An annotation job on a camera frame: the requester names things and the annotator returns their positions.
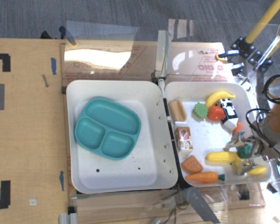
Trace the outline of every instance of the yellow bar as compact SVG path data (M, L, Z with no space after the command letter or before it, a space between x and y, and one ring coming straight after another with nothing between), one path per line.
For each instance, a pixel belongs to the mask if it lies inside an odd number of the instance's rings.
M268 8L266 13L261 17L261 19L257 22L255 27L249 33L249 35L245 38L245 41L248 44L252 44L256 37L261 33L261 31L266 27L269 21L275 16L275 14L280 9L280 0L275 0L271 6Z
M275 51L279 49L279 47L280 47L280 41L277 43L277 45L274 47L274 49L267 57L270 58L275 53Z

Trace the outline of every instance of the teal plate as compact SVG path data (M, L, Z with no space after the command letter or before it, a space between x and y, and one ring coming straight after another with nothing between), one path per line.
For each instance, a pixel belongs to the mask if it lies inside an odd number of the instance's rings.
M83 108L75 126L78 144L105 158L126 158L141 130L138 115L106 98L94 98Z

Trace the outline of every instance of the carrot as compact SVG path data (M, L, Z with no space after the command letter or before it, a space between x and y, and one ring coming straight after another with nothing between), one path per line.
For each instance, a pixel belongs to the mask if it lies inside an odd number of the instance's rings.
M237 127L232 131L232 135L235 135L238 131L241 131L242 129L242 123L241 122L237 122Z
M225 175L218 175L216 172L209 171L209 172L201 172L197 174L192 174L186 176L186 179L189 181L198 181L198 182L206 182L206 183L213 183L216 182L218 179L224 181Z

